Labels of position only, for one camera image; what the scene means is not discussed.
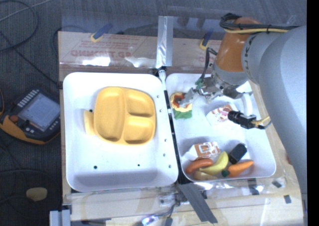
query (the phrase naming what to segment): yellow plate compartment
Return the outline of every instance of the yellow plate compartment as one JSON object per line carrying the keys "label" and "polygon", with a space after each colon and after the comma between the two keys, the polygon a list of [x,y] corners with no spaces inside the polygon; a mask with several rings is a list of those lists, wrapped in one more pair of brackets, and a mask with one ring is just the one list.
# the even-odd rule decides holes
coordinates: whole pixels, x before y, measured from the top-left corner
{"label": "yellow plate compartment", "polygon": [[104,141],[123,145],[145,144],[155,133],[155,105],[144,92],[106,87],[98,93],[94,111],[84,112],[84,121],[86,133],[96,134]]}

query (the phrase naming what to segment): gray floor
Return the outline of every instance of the gray floor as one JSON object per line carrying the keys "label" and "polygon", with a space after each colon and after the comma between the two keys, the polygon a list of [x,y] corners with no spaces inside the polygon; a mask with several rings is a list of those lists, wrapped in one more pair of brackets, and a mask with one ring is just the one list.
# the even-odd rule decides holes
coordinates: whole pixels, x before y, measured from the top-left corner
{"label": "gray floor", "polygon": [[[96,16],[129,15],[157,18],[159,15],[183,17],[199,17],[219,19],[222,13],[233,12],[247,14],[266,24],[307,23],[307,0],[19,0],[28,5],[36,5],[33,9],[38,16],[38,26],[33,36],[19,46],[2,50],[7,46],[24,40],[35,27],[35,19],[31,10],[21,11],[6,18],[24,5],[18,2],[0,1],[0,89],[6,103],[12,102],[19,94],[33,86],[40,86],[53,95],[58,95],[57,57],[51,47],[55,41],[54,33],[66,25],[77,25],[86,30],[95,30],[100,25]],[[30,145],[17,141],[0,131],[0,170],[17,169],[7,152],[19,163],[20,168],[45,172],[61,182],[60,138],[43,145]],[[56,207],[60,190],[47,177],[38,173],[0,174],[0,200],[8,195],[23,195],[21,177],[27,178],[28,184],[35,187],[41,182],[52,191],[48,203],[25,204],[25,200],[10,200],[0,203],[0,225],[33,226],[48,225],[46,210]]]}

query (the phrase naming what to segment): orange carrot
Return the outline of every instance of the orange carrot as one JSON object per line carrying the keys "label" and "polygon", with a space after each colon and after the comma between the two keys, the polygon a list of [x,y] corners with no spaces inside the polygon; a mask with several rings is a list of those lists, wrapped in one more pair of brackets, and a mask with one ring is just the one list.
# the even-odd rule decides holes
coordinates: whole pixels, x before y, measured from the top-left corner
{"label": "orange carrot", "polygon": [[244,172],[246,169],[248,169],[251,165],[254,164],[253,160],[247,160],[242,162],[237,162],[236,164],[230,165],[227,170],[223,170],[221,174],[223,177],[234,177],[238,176],[242,172]]}

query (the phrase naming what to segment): yellow banana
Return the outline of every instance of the yellow banana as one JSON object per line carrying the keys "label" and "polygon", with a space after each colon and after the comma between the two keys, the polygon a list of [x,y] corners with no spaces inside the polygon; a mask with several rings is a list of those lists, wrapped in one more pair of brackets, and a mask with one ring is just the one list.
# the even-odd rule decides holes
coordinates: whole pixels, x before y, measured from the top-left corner
{"label": "yellow banana", "polygon": [[228,154],[227,152],[223,151],[219,155],[216,163],[214,163],[213,165],[209,167],[199,168],[199,170],[209,175],[216,175],[219,172],[221,172],[223,169],[225,169],[227,167],[227,164],[228,164]]}

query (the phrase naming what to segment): yellow tray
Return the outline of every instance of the yellow tray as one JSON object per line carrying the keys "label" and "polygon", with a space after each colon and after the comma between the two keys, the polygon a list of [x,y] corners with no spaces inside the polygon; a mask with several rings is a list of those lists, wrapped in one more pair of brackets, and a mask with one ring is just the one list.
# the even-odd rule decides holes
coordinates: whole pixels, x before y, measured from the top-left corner
{"label": "yellow tray", "polygon": [[106,87],[98,93],[93,112],[84,111],[84,121],[88,135],[114,144],[145,144],[155,133],[154,101],[138,90]]}

